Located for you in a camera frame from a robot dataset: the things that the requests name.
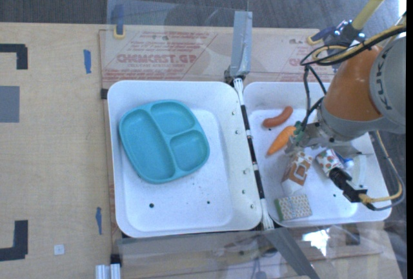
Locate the white packet with fruit print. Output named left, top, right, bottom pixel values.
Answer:
left=315, top=148, right=355, bottom=179

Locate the green patterned packet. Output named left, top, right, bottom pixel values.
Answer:
left=274, top=194, right=314, bottom=222

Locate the white plastic tray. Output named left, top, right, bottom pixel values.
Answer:
left=106, top=79, right=263, bottom=238
left=242, top=81, right=393, bottom=229

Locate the brown and white carton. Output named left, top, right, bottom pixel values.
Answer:
left=280, top=150, right=314, bottom=196

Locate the blue divided plate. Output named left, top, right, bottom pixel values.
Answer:
left=118, top=99, right=211, bottom=185

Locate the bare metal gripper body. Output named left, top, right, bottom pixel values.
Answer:
left=286, top=121, right=343, bottom=152

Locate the orange carrot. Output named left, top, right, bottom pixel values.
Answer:
left=267, top=125, right=297, bottom=156

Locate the black cylinder on white bracket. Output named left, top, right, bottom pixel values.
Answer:
left=328, top=154, right=369, bottom=204

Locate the brown cardboard board red print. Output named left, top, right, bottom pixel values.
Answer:
left=98, top=28, right=388, bottom=261

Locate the red sausage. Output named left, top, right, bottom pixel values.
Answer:
left=262, top=105, right=294, bottom=129

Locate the thin black and white rod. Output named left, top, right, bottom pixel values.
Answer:
left=232, top=77, right=275, bottom=231

